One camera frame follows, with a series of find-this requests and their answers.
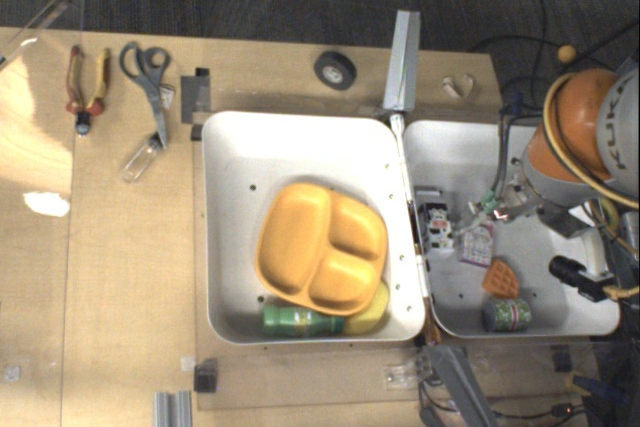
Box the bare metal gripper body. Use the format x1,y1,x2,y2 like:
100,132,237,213
501,175,544,222

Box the white plastic tray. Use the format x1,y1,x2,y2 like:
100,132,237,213
402,119,623,341
200,110,428,345

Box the green plastic bottle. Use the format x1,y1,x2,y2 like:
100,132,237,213
261,304,347,338

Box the clear plastic bottle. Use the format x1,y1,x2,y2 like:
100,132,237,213
119,133,164,185

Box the black tape roll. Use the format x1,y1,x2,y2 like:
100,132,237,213
313,50,358,92

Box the green and grey can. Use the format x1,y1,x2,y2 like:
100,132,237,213
480,296,533,334

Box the red and yellow pliers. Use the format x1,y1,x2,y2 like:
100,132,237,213
65,45,113,137

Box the grey scissors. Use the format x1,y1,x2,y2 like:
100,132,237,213
118,41,173,151

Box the orange divided plate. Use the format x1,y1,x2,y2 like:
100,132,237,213
254,181,390,318

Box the orange toy waffle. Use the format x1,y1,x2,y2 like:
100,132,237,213
481,257,521,301

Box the black cylinder on white bracket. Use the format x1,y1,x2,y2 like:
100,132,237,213
548,226,619,304

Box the cow print white carton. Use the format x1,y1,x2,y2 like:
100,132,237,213
416,201,457,255

